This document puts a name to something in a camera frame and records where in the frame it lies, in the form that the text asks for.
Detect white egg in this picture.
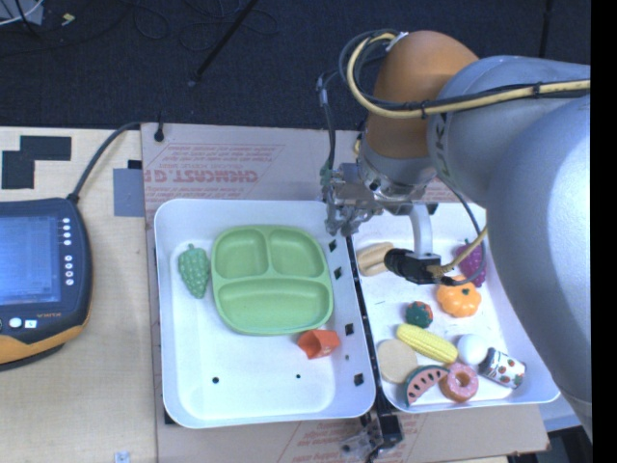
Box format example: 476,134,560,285
455,333,490,367

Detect pink doughnut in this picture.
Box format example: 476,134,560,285
438,361,481,403

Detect orange pumpkin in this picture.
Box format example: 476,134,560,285
436,274,483,319

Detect brown cardboard board red print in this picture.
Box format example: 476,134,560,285
139,122,552,463

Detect tan round biscuit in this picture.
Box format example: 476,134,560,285
375,338,419,386

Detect white can with strawberry print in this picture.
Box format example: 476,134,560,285
477,346,527,391

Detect yellow corn cob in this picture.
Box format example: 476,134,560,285
395,322,460,366

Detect purple grapes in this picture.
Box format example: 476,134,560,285
455,237,489,289

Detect watermelon slice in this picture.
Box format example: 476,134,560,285
403,364,451,408

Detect green divided plate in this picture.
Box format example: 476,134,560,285
209,224,335,337

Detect white plastic tray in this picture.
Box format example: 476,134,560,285
348,201,563,415
153,198,378,430

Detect tan hot dog bun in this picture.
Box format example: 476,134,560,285
356,240,396,278

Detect black cylinder on white bracket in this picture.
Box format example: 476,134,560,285
384,202,443,286

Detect green and red strawberry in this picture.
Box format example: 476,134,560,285
404,300,435,330

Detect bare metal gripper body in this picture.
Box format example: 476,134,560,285
329,162,428,219

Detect green grapes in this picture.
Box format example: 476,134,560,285
177,243,212,300

